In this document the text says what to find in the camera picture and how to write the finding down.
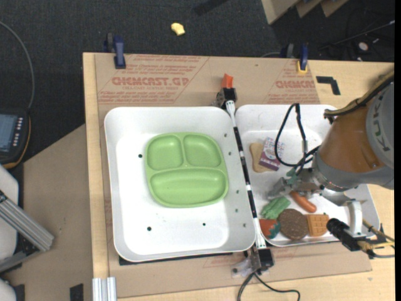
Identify brown cardboard board red print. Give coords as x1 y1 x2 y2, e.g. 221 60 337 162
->
93 53 373 298

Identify green toy vegetable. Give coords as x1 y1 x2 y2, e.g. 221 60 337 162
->
260 196 292 221

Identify green divided plate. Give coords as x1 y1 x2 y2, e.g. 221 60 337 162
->
143 132 229 209

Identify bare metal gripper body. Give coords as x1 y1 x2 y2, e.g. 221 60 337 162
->
289 171 345 206

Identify thin black and white rod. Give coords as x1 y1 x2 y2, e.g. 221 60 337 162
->
226 100 268 249

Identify black block with thin wires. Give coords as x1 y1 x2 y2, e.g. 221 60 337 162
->
216 87 238 109
250 248 276 274

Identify orange toy waffle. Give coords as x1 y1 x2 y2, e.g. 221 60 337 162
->
306 213 330 238

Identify white and purple carton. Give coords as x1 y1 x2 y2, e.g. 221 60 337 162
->
258 136 286 172

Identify black cylinder on white bracket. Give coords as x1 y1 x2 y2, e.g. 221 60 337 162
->
326 199 368 252

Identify red toy strawberry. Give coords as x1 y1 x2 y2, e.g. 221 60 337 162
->
258 218 281 240

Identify white plastic tray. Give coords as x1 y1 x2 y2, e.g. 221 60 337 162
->
234 104 381 248
103 106 256 263

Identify tan toy bread slice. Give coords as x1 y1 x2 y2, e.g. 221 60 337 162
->
249 142 268 174

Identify brown round toy biscuit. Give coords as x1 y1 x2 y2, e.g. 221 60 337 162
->
277 208 310 241

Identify orange toy sausage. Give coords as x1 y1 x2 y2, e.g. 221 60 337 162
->
289 190 318 214

